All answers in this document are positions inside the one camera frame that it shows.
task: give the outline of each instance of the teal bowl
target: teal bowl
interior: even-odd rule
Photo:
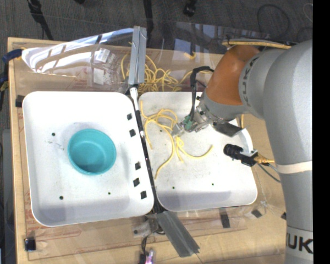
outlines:
[[[87,175],[105,173],[116,160],[114,142],[96,129],[83,129],[75,133],[69,140],[67,153],[73,167]]]

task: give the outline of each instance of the black connector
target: black connector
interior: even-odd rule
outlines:
[[[241,160],[242,164],[250,167],[252,167],[257,163],[254,160],[254,158],[258,155],[257,152],[252,156],[243,155],[242,152],[243,152],[243,148],[241,148],[240,146],[227,144],[224,147],[224,154],[231,157],[233,160]]]

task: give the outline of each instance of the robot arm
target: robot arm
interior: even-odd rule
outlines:
[[[311,264],[312,41],[288,50],[237,45],[228,50],[204,90],[192,130],[212,124],[233,136],[229,121],[243,113],[264,119],[284,193],[286,264]]]

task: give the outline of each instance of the white object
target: white object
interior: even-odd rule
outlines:
[[[154,198],[133,104],[127,96],[32,92],[24,98],[23,115],[31,206],[38,222],[54,227],[151,211]],[[82,174],[68,159],[69,139],[86,128],[104,132],[115,144],[115,164],[103,174]]]
[[[179,122],[189,114],[192,105],[191,92],[148,92],[140,97],[140,101],[143,102],[145,116],[153,115],[162,108],[171,109]],[[169,124],[168,120],[163,120],[164,124]],[[153,147],[150,149],[147,145],[155,175],[157,168],[170,156],[172,144],[168,134],[161,132],[155,123],[147,125],[147,132]],[[251,168],[223,153],[226,144],[238,145],[245,152],[253,150],[246,129],[235,137],[228,137],[208,126],[198,133],[184,133],[181,139],[186,152],[194,156],[204,154],[211,145],[213,149],[200,159],[189,158],[180,152],[183,163],[175,154],[160,170],[155,186],[164,208],[169,211],[203,210],[248,205],[256,200],[257,187]]]

